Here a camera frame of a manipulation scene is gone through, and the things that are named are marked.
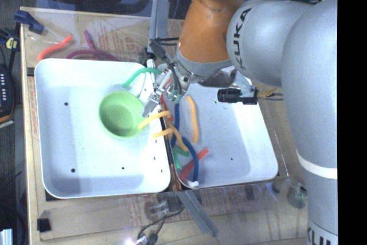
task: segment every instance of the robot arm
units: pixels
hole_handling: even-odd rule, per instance
[[[337,0],[193,0],[170,65],[176,102],[230,65],[237,89],[219,101],[256,103],[248,79],[282,87],[307,188],[307,244],[337,245]]]

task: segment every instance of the teal tube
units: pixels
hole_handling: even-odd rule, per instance
[[[137,76],[139,76],[141,73],[157,73],[157,74],[161,74],[162,71],[160,71],[157,68],[141,68],[139,70],[137,70],[135,73],[132,74],[132,76],[125,82],[122,84],[123,88],[126,88],[127,86],[129,86],[131,84],[132,81],[134,81],[136,79]]]

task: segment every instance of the blue tube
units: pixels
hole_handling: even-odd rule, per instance
[[[179,130],[179,103],[176,103],[174,106],[174,127]],[[171,139],[171,147],[176,145],[176,136],[173,134]]]
[[[185,138],[182,137],[182,141],[184,142],[184,144],[187,146],[187,148],[189,149],[191,156],[193,157],[193,162],[194,162],[194,176],[193,176],[193,182],[197,181],[197,177],[199,175],[199,160],[197,159],[197,155],[195,150],[193,149],[192,145],[190,144],[190,142]]]

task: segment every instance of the green bowl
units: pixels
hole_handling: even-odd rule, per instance
[[[132,138],[142,130],[138,124],[144,118],[140,116],[143,103],[135,95],[126,91],[107,94],[99,105],[99,119],[103,129],[117,139]]]

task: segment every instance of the multimeter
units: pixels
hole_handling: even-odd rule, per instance
[[[9,71],[0,65],[0,123],[9,119],[14,110],[14,89]]]

